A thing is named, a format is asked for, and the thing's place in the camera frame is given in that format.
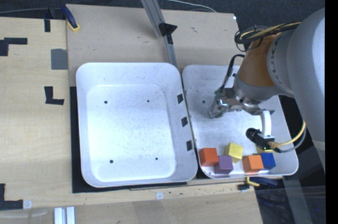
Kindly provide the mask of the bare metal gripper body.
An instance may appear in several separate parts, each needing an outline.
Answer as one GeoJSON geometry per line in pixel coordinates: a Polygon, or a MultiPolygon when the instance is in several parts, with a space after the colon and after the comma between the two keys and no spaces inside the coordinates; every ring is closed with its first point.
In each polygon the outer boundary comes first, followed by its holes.
{"type": "Polygon", "coordinates": [[[260,102],[252,100],[240,89],[219,88],[216,92],[216,100],[219,105],[228,105],[229,112],[246,111],[248,113],[260,113],[260,102]]]}

